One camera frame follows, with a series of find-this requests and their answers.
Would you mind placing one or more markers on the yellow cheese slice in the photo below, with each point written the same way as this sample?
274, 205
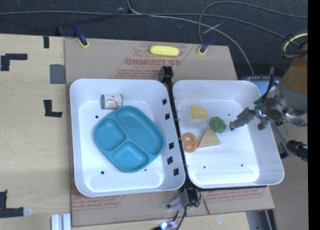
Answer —
198, 112

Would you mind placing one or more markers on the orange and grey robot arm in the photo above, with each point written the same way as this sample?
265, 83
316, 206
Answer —
296, 81

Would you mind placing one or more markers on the blue divided plate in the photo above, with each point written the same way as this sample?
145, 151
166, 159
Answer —
130, 139

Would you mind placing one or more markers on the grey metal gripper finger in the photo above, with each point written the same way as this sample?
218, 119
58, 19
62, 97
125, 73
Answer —
263, 124
241, 120

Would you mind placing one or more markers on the thin black rod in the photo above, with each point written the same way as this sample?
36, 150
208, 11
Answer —
176, 121

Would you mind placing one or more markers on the black cylinder on white bracket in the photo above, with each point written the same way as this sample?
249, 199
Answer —
297, 147

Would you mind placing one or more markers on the orange pretzel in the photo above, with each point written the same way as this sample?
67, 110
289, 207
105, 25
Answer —
190, 142

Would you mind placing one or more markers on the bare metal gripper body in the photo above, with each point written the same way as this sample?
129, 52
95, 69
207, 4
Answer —
275, 110

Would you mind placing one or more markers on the yellow corn cob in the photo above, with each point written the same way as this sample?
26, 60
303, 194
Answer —
164, 51

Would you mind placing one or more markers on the green broccoli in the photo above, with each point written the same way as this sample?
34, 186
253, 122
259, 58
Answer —
217, 124

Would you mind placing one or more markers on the small white can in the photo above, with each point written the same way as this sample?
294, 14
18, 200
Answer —
112, 101

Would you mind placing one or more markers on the white plastic tray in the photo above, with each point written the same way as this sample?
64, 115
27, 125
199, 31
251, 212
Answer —
85, 174
232, 159

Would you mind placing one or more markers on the brown cardboard board red print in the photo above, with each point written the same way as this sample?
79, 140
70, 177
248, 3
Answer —
95, 61

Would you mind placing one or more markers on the beige triangular wedge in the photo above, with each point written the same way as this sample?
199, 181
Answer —
208, 139

